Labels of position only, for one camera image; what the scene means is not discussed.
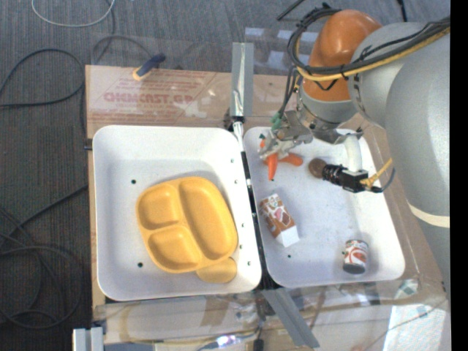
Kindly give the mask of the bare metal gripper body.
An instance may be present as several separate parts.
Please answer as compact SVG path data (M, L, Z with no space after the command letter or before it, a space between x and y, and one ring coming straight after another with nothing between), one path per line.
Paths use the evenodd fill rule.
M307 110L287 110L276 113L271 119L271 130L277 145L297 146L313 139L330 144L342 143L342 134L337 131L339 123L331 123Z

